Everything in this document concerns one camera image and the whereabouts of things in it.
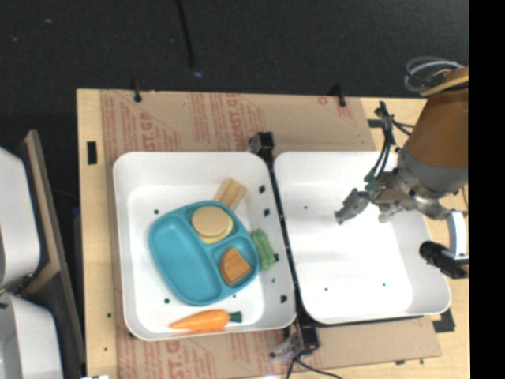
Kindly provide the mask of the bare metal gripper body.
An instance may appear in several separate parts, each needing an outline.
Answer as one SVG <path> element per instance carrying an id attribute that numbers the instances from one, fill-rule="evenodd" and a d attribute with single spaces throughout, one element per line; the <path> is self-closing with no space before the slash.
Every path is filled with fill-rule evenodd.
<path id="1" fill-rule="evenodd" d="M 387 171 L 371 178 L 367 182 L 367 192 L 372 204 L 379 209 L 380 206 L 391 206 L 395 214 L 417 211 L 429 219 L 443 220 L 451 212 L 440 203 L 445 193 L 429 189 L 407 170 Z"/>

